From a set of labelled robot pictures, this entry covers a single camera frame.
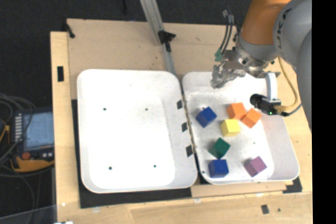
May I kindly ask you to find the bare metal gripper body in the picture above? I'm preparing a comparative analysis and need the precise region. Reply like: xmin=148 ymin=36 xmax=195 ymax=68
xmin=219 ymin=49 xmax=276 ymax=79

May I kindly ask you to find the orange cube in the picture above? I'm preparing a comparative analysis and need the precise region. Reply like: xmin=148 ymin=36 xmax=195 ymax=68
xmin=240 ymin=108 xmax=263 ymax=129
xmin=226 ymin=102 xmax=247 ymax=121

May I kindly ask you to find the blue cube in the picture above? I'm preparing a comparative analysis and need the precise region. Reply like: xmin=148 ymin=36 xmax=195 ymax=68
xmin=208 ymin=158 xmax=229 ymax=179
xmin=195 ymin=106 xmax=218 ymax=129

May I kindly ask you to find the yellow cube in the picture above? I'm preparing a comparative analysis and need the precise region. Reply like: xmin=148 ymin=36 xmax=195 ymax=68
xmin=220 ymin=119 xmax=242 ymax=138

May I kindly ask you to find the green cube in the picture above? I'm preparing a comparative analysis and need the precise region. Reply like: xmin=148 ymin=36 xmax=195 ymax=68
xmin=208 ymin=137 xmax=232 ymax=159

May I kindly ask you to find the white plastic tray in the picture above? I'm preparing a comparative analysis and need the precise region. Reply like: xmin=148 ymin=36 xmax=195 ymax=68
xmin=76 ymin=68 xmax=198 ymax=194
xmin=181 ymin=71 xmax=300 ymax=186

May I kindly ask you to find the purple cube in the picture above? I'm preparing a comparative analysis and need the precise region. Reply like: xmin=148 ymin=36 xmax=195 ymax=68
xmin=244 ymin=156 xmax=268 ymax=178

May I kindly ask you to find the flat brown board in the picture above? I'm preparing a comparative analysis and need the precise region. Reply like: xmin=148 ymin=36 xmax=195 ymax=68
xmin=66 ymin=18 xmax=299 ymax=199

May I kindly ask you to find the black cylinder on white bracket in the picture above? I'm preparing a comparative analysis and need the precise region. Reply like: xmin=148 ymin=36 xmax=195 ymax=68
xmin=249 ymin=72 xmax=282 ymax=116

